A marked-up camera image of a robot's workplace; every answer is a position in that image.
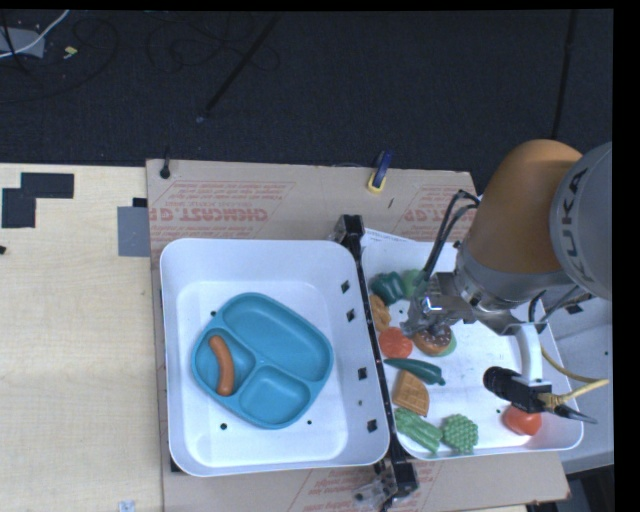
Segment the red tomato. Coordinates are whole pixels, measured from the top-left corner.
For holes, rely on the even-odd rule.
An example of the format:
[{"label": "red tomato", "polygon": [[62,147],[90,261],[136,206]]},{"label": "red tomato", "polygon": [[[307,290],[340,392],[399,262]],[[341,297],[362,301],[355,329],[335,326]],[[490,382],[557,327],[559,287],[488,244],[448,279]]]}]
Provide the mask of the red tomato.
[{"label": "red tomato", "polygon": [[413,341],[402,334],[399,327],[389,327],[378,335],[380,350],[388,358],[409,357]]},{"label": "red tomato", "polygon": [[542,413],[528,413],[513,405],[504,411],[502,420],[508,428],[521,436],[536,435],[542,427]]}]

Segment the toy sausage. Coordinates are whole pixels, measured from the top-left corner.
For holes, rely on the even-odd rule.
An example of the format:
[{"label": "toy sausage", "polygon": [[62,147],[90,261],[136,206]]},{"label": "toy sausage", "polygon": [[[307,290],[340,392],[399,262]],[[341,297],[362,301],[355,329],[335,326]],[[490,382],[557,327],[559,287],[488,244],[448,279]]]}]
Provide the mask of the toy sausage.
[{"label": "toy sausage", "polygon": [[215,354],[220,369],[216,393],[222,396],[229,396],[233,391],[234,380],[233,359],[231,359],[229,347],[227,347],[224,339],[217,334],[209,338],[209,347]]}]

